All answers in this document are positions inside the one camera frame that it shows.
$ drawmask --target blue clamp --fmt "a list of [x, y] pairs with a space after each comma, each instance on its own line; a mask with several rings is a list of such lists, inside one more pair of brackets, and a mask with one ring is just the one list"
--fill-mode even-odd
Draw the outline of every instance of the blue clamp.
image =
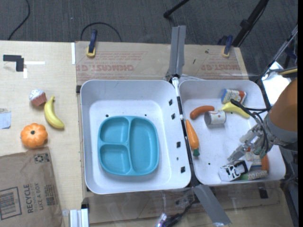
[[225, 58], [229, 57], [229, 52], [232, 46], [232, 35], [227, 36], [223, 36], [217, 45], [225, 45], [222, 49], [222, 56]]
[[97, 39], [97, 34], [98, 34], [98, 31], [96, 29], [93, 29], [91, 31], [90, 43], [89, 43], [89, 46], [87, 47], [87, 51], [86, 51], [87, 57], [91, 57], [91, 58], [95, 57], [95, 53], [96, 53], [95, 42]]

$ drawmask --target orange pumpkin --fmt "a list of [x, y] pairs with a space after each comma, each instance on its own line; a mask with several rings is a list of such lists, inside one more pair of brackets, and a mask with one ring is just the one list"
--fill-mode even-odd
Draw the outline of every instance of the orange pumpkin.
[[21, 132], [22, 143], [30, 148], [35, 148], [44, 144], [47, 139], [47, 132], [43, 125], [32, 123], [24, 127]]

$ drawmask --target silver can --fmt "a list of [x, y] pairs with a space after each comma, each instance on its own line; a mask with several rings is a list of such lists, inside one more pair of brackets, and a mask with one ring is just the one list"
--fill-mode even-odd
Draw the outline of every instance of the silver can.
[[222, 124], [226, 122], [226, 113], [224, 110], [208, 111], [204, 115], [204, 120], [209, 124]]

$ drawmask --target small box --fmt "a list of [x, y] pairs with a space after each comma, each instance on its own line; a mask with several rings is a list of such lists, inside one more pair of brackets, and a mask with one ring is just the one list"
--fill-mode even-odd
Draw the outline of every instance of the small box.
[[267, 170], [261, 170], [261, 169], [255, 169], [255, 170], [251, 170], [245, 174], [242, 174], [240, 176], [241, 180], [255, 180], [255, 179], [259, 179], [259, 178], [263, 178], [268, 176], [268, 171]]
[[238, 91], [238, 90], [231, 90], [231, 89], [225, 89], [223, 96], [222, 96], [222, 103], [226, 104], [230, 102], [231, 99], [243, 103], [246, 98], [246, 92]]
[[220, 167], [219, 176], [222, 181], [230, 182], [247, 172], [248, 166], [246, 165], [246, 162], [240, 160]]

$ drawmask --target blue plastic plate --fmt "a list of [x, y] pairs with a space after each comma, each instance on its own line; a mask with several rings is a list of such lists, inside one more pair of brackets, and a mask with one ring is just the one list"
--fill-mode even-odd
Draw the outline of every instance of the blue plastic plate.
[[116, 116], [99, 127], [98, 157], [104, 170], [138, 176], [153, 172], [159, 163], [156, 127], [145, 118]]

